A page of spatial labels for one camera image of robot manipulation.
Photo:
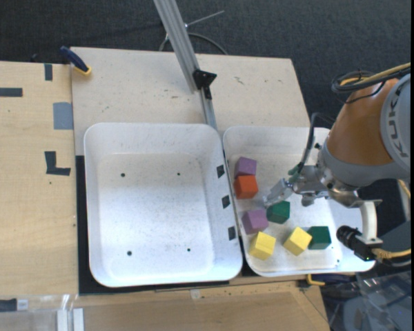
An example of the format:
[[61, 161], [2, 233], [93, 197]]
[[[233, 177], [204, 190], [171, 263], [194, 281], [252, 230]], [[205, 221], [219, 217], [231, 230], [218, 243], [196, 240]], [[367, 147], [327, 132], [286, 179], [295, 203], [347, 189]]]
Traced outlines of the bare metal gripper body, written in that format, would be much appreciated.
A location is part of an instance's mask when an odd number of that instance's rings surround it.
[[327, 167], [305, 165], [293, 181], [293, 192], [300, 195], [304, 207], [317, 199], [332, 199], [346, 208], [358, 208], [357, 188], [340, 181]]

